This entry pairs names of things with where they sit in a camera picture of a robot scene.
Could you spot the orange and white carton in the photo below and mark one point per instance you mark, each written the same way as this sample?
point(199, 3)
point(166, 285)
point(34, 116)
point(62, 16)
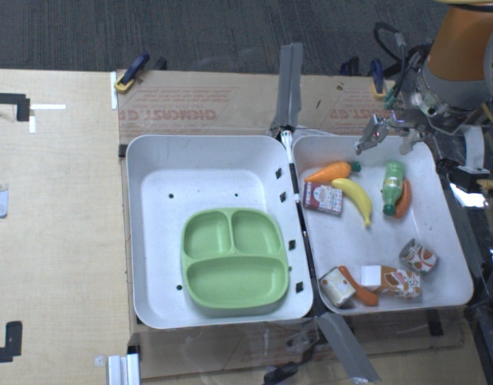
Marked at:
point(398, 282)

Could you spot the yellow banana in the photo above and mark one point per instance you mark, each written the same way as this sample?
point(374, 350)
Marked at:
point(356, 197)

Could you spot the white can with orange print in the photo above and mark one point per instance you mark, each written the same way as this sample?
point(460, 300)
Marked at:
point(418, 257)

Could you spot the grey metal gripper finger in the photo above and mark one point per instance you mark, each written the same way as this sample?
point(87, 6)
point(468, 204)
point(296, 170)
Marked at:
point(373, 132)
point(411, 140)

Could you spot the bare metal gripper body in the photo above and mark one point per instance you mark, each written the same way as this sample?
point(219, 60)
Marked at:
point(434, 112)

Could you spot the brown cardboard board red print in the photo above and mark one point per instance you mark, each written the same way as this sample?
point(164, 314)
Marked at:
point(214, 106)

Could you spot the green divided plate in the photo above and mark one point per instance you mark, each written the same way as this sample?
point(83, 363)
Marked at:
point(234, 281)

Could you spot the white and yellow can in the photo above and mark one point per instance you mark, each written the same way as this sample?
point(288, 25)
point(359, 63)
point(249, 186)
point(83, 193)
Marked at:
point(336, 289)

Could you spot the white plastic tray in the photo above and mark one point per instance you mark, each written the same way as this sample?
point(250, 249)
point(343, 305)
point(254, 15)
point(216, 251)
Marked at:
point(350, 247)
point(162, 223)

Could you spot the orange carrot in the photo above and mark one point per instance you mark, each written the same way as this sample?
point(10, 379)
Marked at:
point(330, 171)

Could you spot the red and white carton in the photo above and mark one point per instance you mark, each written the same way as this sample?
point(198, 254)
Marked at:
point(322, 199)

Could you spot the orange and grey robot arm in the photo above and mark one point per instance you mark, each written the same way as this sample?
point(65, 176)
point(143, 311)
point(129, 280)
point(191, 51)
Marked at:
point(460, 42)

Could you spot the green plastic bottle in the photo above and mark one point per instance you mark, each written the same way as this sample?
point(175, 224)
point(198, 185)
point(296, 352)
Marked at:
point(392, 185)

